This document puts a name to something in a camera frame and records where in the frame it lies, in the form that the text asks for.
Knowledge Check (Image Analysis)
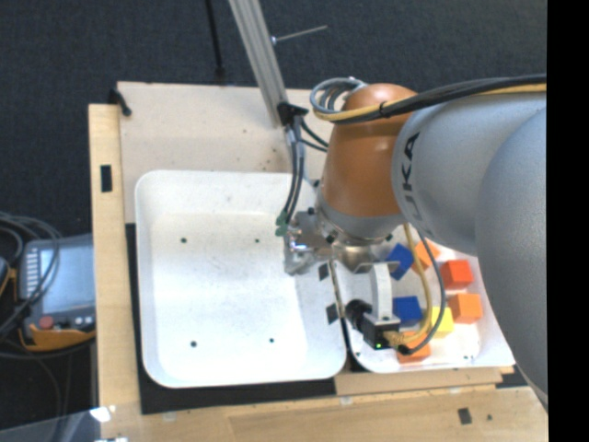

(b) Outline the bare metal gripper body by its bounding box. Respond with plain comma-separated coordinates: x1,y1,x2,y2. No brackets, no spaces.
283,207,384,276

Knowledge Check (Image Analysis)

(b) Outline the thin black and white rod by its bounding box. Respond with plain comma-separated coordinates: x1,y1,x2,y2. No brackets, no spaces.
329,260,353,359

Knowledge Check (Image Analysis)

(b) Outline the blue cube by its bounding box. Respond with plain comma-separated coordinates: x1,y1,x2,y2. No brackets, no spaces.
385,242,416,281
392,295,424,328

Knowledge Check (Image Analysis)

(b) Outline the white plastic tray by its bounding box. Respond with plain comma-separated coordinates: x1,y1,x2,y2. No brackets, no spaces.
341,232,517,376
133,169,349,390

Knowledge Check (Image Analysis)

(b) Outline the orange cube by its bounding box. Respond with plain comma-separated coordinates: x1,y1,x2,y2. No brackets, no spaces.
396,331,433,365
439,259,476,290
410,240,441,274
447,292,484,325

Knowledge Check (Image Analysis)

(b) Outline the pale wood board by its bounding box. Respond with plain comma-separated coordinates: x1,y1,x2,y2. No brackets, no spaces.
116,80,515,397

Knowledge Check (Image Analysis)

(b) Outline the yellow cube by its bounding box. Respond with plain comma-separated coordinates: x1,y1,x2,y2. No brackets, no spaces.
423,306,456,339

